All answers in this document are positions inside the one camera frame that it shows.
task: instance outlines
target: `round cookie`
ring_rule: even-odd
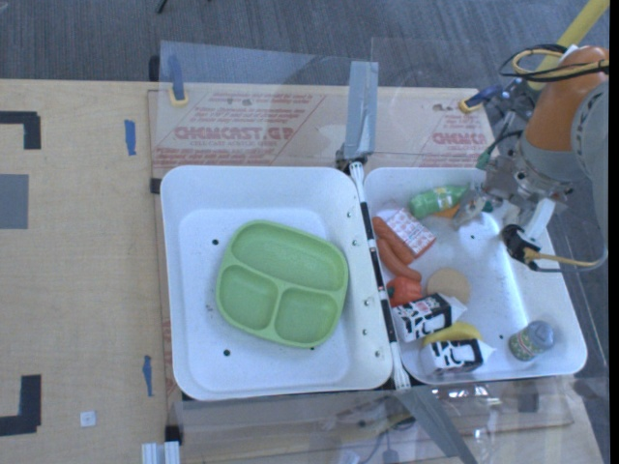
[[[428,295],[444,294],[466,304],[471,297],[471,284],[458,270],[441,268],[427,280],[426,291]]]

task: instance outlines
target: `yellow banana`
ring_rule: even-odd
[[[423,338],[423,346],[433,342],[445,342],[450,340],[467,340],[469,338],[477,338],[482,340],[482,334],[477,328],[470,323],[456,321],[451,327],[433,332]]]

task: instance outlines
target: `green bottle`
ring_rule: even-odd
[[[427,190],[414,196],[408,208],[413,217],[421,219],[455,207],[467,189],[468,186],[441,186]]]

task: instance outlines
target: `yellow cable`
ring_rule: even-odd
[[[521,67],[518,62],[522,60],[524,57],[528,57],[531,55],[549,55],[553,57],[561,57],[563,54],[559,51],[547,50],[545,48],[528,48],[526,50],[520,51],[517,53],[512,59],[512,68],[514,72],[520,75],[530,74],[533,71],[528,71],[525,68]],[[572,64],[569,66],[565,66],[560,69],[552,69],[548,71],[536,71],[536,77],[539,79],[560,79],[561,77],[565,77],[567,75],[573,73],[588,73],[591,71],[598,70],[603,67],[609,67],[610,60],[604,59],[599,62],[590,62],[588,64]]]
[[[577,261],[575,259],[564,258],[562,256],[554,256],[552,254],[543,254],[536,250],[527,247],[524,250],[524,262],[528,265],[531,261],[535,259],[547,259],[550,261],[558,261],[559,263],[565,263],[566,265],[574,265],[577,267],[594,267],[600,264],[601,260],[596,261]]]
[[[565,33],[559,38],[557,44],[561,44],[565,47],[572,44],[579,44],[609,5],[610,0],[589,0],[580,11],[580,14],[576,16],[572,24],[570,24]],[[557,59],[553,56],[548,56],[540,64],[538,71],[551,69],[556,66],[556,64]],[[529,82],[529,86],[539,91],[544,87],[544,84],[542,82]]]

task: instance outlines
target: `green plate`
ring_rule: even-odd
[[[286,225],[255,220],[223,255],[217,305],[228,323],[262,338],[313,347],[335,329],[348,265],[333,244]]]

